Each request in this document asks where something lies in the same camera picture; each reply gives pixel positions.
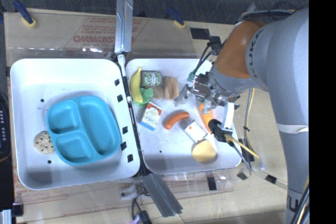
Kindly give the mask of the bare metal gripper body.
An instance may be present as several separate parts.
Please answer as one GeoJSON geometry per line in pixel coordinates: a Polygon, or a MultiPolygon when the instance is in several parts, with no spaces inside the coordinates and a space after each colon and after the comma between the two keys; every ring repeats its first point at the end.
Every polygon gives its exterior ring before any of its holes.
{"type": "Polygon", "coordinates": [[[194,78],[193,90],[197,97],[208,101],[209,108],[225,106],[228,102],[235,103],[240,98],[240,94],[227,91],[217,84],[210,72],[199,74],[194,78]]]}

